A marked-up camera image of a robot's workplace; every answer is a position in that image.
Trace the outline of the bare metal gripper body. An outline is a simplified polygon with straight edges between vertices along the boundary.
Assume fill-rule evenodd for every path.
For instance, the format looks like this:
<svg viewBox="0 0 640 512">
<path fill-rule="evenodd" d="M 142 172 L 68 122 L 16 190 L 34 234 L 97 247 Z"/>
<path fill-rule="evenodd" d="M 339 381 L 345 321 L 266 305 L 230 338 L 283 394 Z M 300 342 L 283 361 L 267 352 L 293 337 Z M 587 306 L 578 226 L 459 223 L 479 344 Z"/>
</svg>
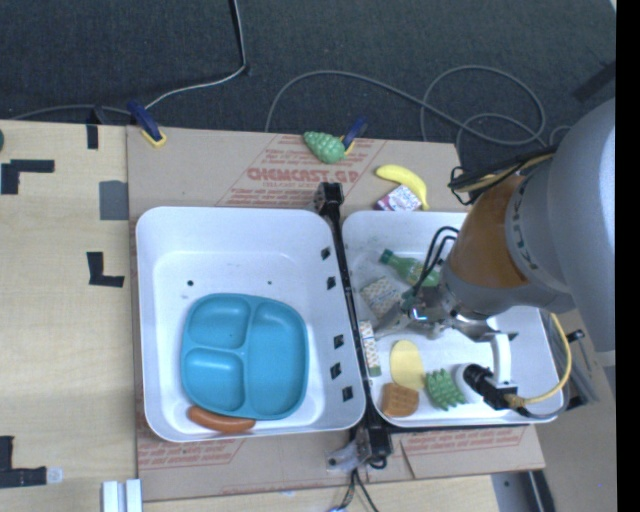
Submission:
<svg viewBox="0 0 640 512">
<path fill-rule="evenodd" d="M 442 323 L 450 326 L 473 342 L 490 342 L 499 335 L 514 340 L 517 331 L 502 331 L 489 324 L 489 315 L 477 313 L 464 306 L 444 285 L 409 288 L 402 295 L 401 309 L 411 312 L 419 326 Z"/>
</svg>

